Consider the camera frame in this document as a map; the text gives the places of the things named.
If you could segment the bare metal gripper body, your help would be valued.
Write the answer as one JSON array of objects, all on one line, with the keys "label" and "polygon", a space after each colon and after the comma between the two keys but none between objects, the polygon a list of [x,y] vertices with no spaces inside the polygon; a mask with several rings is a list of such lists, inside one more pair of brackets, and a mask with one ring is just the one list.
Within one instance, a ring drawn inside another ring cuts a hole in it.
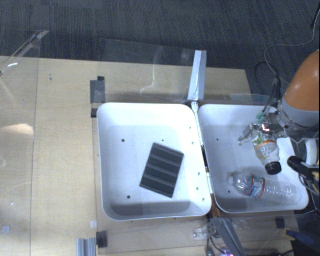
[{"label": "bare metal gripper body", "polygon": [[256,122],[251,124],[252,130],[262,134],[285,134],[285,129],[279,124],[277,116],[276,112],[267,114],[261,112]]}]

